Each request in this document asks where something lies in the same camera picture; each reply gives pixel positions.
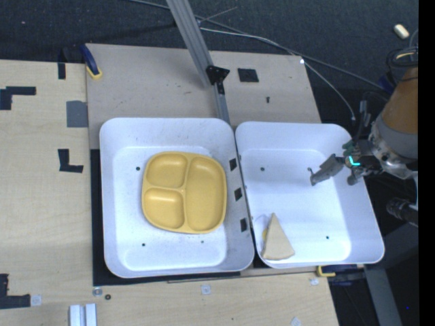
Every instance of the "white tray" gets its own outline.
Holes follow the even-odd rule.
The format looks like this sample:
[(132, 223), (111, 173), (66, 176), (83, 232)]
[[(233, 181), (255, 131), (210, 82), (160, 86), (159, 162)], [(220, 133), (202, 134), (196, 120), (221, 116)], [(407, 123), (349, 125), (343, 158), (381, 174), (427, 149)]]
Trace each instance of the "white tray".
[(295, 250), (273, 268), (327, 264), (372, 264), (384, 245), (363, 180), (347, 184), (348, 168), (311, 185), (314, 172), (331, 153), (343, 155), (349, 133), (335, 124), (245, 122), (236, 129), (256, 248), (272, 213)]
[[(232, 128), (215, 118), (114, 118), (100, 130), (104, 256), (122, 278), (236, 272), (254, 258), (254, 241)], [(208, 234), (155, 228), (141, 208), (143, 171), (163, 151), (201, 153), (224, 168), (228, 186), (223, 224)], [(234, 192), (242, 197), (236, 200)]]

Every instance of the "triangular wedge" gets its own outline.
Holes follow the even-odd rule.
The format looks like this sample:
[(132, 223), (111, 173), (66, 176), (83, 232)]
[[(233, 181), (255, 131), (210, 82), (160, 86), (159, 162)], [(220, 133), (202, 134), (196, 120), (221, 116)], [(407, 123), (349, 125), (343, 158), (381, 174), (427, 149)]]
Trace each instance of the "triangular wedge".
[(264, 259), (279, 260), (293, 255), (293, 247), (279, 224), (276, 214), (273, 213), (267, 227), (262, 257)]

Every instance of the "wooden table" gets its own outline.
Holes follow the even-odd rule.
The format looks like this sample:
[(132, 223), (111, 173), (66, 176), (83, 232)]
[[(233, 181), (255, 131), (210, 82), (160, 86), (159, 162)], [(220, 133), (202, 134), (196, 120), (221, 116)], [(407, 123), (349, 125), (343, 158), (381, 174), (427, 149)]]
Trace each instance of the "wooden table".
[[(68, 127), (66, 113), (67, 102), (88, 102), (85, 67), (67, 63), (59, 79), (54, 62), (2, 60), (0, 89), (7, 86), (36, 87), (37, 94), (13, 95), (12, 109), (0, 111), (0, 274), (9, 274), (8, 295), (40, 296), (41, 305), (0, 310), (0, 324), (67, 325), (70, 305), (96, 304), (99, 325), (290, 325), (294, 318), (338, 325), (328, 281), (311, 268), (102, 286), (94, 296), (90, 133)], [(316, 110), (311, 115), (319, 122)], [(58, 149), (69, 149), (69, 163), (83, 172), (59, 171)]]

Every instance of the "yellow divided dish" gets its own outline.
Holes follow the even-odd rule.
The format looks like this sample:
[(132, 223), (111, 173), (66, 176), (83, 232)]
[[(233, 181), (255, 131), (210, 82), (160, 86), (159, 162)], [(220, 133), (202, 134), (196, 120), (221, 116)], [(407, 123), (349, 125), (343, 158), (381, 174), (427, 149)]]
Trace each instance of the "yellow divided dish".
[(218, 161), (197, 153), (157, 153), (143, 174), (142, 211), (164, 230), (211, 232), (225, 218), (225, 171)]

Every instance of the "black carpet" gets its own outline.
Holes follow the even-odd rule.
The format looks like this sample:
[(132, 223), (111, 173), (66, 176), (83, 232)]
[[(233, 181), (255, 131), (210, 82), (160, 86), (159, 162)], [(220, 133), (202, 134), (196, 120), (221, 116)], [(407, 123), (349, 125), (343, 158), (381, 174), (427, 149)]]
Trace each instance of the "black carpet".
[[(141, 0), (166, 5), (165, 0)], [(384, 92), (379, 79), (387, 72), (387, 55), (406, 48), (394, 32), (404, 25), (418, 41), (419, 0), (189, 0), (201, 26), (242, 31), (270, 39), (306, 62), (347, 100), (355, 114), (367, 91)], [(168, 9), (122, 0), (0, 0), (0, 59), (56, 62), (67, 50), (80, 62), (83, 43), (185, 48)], [(224, 28), (225, 24), (232, 30)], [(203, 32), (210, 50), (285, 54), (257, 39)], [(315, 71), (307, 68), (322, 122), (356, 132), (345, 102)], [(376, 117), (382, 105), (370, 102)], [(412, 183), (391, 178), (366, 181), (382, 234), (404, 224), (387, 214), (389, 197), (415, 199)], [(391, 289), (404, 326), (419, 324), (419, 257), (388, 270)], [(331, 286), (340, 325), (376, 326), (365, 280)]]

